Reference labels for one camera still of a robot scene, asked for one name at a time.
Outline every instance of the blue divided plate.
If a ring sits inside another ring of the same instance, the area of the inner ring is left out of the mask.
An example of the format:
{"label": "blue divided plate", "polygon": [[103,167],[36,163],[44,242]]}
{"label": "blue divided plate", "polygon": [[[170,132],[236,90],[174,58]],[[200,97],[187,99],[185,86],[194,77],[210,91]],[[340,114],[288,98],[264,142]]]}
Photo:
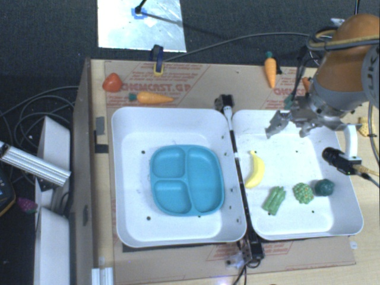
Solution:
{"label": "blue divided plate", "polygon": [[198,145],[159,148],[150,160],[154,202],[176,216],[201,216],[224,202],[224,182],[214,152]]}

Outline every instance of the gray metal panel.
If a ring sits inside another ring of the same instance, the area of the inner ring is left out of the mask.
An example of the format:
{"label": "gray metal panel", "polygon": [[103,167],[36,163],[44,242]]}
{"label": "gray metal panel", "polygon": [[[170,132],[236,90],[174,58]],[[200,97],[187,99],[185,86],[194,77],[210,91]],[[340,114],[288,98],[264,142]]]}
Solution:
{"label": "gray metal panel", "polygon": [[90,285],[91,269],[94,267],[93,215],[91,199],[91,151],[93,147],[91,103],[91,63],[85,60],[77,100],[75,102],[72,130],[72,170],[74,175],[73,225],[71,238],[75,252],[75,284]]}

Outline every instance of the toy banana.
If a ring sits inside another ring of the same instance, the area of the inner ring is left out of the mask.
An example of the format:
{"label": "toy banana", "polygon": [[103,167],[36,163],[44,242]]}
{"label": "toy banana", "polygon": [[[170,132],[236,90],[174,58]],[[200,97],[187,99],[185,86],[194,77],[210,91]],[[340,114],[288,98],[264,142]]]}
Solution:
{"label": "toy banana", "polygon": [[265,171],[264,161],[260,157],[258,157],[254,151],[251,151],[250,153],[252,154],[252,158],[254,161],[254,171],[245,182],[246,188],[256,187],[262,181]]}

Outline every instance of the blue clip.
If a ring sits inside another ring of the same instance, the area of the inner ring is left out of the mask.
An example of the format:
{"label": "blue clip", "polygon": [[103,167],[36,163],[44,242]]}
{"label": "blue clip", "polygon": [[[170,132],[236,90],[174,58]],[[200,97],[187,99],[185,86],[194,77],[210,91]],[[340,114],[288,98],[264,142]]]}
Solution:
{"label": "blue clip", "polygon": [[159,45],[154,45],[150,51],[149,60],[155,61],[154,63],[154,75],[161,76],[164,73],[163,65],[164,48]]}
{"label": "blue clip", "polygon": [[139,13],[139,14],[136,14],[135,8],[131,8],[131,13],[132,13],[132,16],[133,16],[135,19],[137,19],[137,20],[139,20],[139,19],[144,19],[144,18],[147,18],[147,17],[148,17],[148,16],[146,15],[147,10],[144,9],[144,8],[141,9],[141,13]]}

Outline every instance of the black fabric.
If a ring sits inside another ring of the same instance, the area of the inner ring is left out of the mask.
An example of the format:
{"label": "black fabric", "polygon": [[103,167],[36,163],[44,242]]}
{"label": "black fabric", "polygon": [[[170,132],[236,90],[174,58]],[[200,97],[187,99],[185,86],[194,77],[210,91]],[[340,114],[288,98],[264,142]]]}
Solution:
{"label": "black fabric", "polygon": [[[309,34],[329,25],[330,18],[353,15],[355,0],[180,0],[180,4],[191,51],[251,33]],[[378,16],[379,5],[379,0],[361,0],[359,12]],[[177,61],[259,65],[271,50],[281,65],[295,66],[304,43],[296,36],[245,39]],[[86,56],[147,60],[149,53],[97,47],[97,0],[0,0],[0,110],[41,91],[77,85]],[[164,59],[171,56],[174,53],[165,53]],[[73,101],[75,92],[63,96]],[[7,115],[12,128],[17,113]],[[2,119],[0,140],[9,141]],[[19,197],[34,198],[34,188],[26,181],[14,186]],[[0,284],[32,284],[33,252],[34,216],[15,205],[0,217]]]}

